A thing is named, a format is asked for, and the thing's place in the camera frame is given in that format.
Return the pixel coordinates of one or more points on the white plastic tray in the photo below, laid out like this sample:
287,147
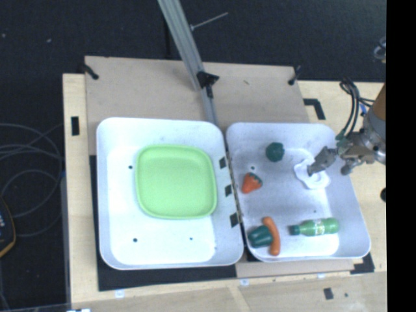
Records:
162,242
292,203

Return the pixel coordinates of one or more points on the orange sausage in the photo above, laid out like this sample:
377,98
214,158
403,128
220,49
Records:
274,236

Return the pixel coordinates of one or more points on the orange carrot with green top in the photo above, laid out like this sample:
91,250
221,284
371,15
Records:
250,184

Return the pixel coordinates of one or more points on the dark green broccoli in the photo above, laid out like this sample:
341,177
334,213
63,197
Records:
275,152

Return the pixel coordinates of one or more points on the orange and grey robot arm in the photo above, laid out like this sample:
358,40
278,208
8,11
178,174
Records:
379,107

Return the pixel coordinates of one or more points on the green plastic bottle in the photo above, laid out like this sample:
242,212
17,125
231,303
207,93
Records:
317,227

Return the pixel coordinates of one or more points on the black cylinder on white bracket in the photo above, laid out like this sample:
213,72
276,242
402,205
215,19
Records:
383,195

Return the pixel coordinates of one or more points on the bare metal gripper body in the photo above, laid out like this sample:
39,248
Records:
364,145

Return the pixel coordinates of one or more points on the green plate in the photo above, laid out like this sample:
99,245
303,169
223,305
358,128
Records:
175,180

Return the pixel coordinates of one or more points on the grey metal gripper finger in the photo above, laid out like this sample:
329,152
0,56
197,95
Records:
348,167
323,159

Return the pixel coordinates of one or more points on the brown cardboard board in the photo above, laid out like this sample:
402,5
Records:
146,89

